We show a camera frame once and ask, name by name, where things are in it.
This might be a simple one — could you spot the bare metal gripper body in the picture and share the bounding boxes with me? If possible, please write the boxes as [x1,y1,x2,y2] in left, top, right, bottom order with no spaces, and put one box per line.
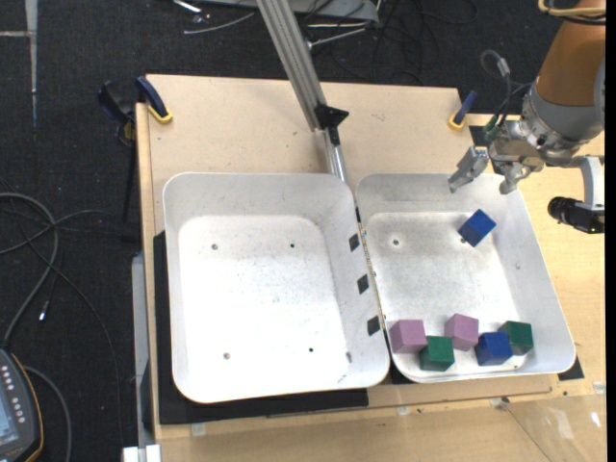
[488,119,586,168]

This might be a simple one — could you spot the blue cube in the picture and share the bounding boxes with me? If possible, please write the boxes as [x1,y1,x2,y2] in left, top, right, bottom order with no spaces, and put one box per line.
[456,208,498,248]
[474,330,515,368]

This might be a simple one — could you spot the white plastic tray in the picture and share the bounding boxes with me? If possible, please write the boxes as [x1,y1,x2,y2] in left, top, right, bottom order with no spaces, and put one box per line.
[162,171,392,405]
[354,172,578,385]

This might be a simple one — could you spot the green cube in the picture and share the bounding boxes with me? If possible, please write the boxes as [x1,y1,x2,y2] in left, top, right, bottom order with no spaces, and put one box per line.
[497,320,535,357]
[417,335,456,372]

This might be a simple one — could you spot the purple cube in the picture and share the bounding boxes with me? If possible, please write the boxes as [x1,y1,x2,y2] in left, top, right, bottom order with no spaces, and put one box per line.
[388,319,429,355]
[443,313,480,352]

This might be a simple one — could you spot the pale wood board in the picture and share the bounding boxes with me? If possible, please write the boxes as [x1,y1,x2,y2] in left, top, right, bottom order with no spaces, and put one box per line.
[143,73,555,441]

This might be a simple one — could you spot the black cylinder on white bracket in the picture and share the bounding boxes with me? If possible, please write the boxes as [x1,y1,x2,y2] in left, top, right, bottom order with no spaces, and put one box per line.
[547,155,606,236]

